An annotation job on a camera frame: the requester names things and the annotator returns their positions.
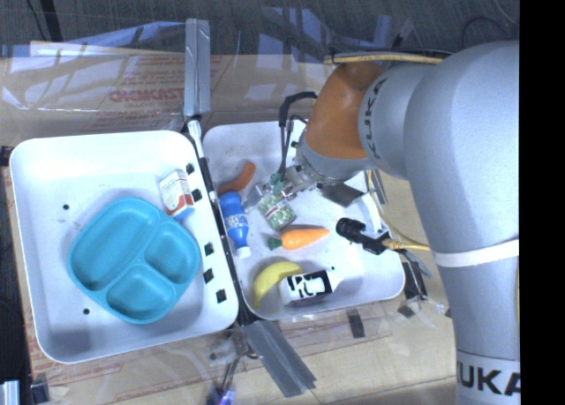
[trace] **white bottle cap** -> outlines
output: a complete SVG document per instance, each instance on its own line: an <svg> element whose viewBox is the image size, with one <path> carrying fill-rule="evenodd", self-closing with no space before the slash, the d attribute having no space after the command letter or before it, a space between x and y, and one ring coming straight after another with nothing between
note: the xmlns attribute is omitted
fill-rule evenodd
<svg viewBox="0 0 565 405"><path fill-rule="evenodd" d="M241 259L249 258L251 256L251 248L248 246L237 248L236 256Z"/></svg>

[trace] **white band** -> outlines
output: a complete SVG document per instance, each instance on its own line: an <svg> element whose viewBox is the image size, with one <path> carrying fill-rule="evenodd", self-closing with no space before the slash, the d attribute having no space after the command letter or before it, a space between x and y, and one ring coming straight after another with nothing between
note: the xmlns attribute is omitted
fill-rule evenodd
<svg viewBox="0 0 565 405"><path fill-rule="evenodd" d="M486 264L497 260L514 258L520 252L520 239L503 244L462 253L433 253L435 263L440 267L467 267Z"/></svg>

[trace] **blue bottle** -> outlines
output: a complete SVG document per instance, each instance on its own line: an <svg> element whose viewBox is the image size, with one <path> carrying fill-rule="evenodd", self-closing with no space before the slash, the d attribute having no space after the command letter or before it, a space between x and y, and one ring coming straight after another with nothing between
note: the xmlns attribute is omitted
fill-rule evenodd
<svg viewBox="0 0 565 405"><path fill-rule="evenodd" d="M236 245L236 255L247 258L251 250L247 245L247 233L249 223L245 216L244 208L241 206L241 197L236 191L228 191L220 196L220 208L222 209L223 222L226 225L228 236Z"/></svg>

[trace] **toy carrot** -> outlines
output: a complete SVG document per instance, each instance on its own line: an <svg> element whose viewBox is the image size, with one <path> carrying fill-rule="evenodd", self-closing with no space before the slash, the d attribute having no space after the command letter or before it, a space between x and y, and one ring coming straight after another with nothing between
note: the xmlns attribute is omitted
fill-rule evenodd
<svg viewBox="0 0 565 405"><path fill-rule="evenodd" d="M255 164L252 161L247 161L238 177L218 189L218 195L223 195L227 191L242 191L252 180L255 169Z"/></svg>
<svg viewBox="0 0 565 405"><path fill-rule="evenodd" d="M267 244L270 250L274 250L279 246L287 250L296 250L316 242L327 234L329 234L329 229L325 228L289 229L282 233L280 239L270 237L267 240Z"/></svg>

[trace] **blue object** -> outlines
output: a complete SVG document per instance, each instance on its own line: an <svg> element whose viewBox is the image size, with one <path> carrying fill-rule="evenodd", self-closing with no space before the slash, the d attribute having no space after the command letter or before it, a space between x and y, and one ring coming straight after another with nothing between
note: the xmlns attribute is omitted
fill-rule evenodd
<svg viewBox="0 0 565 405"><path fill-rule="evenodd" d="M155 322L184 294L200 267L196 239L158 207L116 199L80 232L69 275L96 303L134 324Z"/></svg>
<svg viewBox="0 0 565 405"><path fill-rule="evenodd" d="M251 254L249 246L247 246L249 223L247 222L244 208L241 206L239 193L228 191L221 195L220 208L222 209L223 222L228 231L228 236L236 245L236 254L240 258L246 258Z"/></svg>

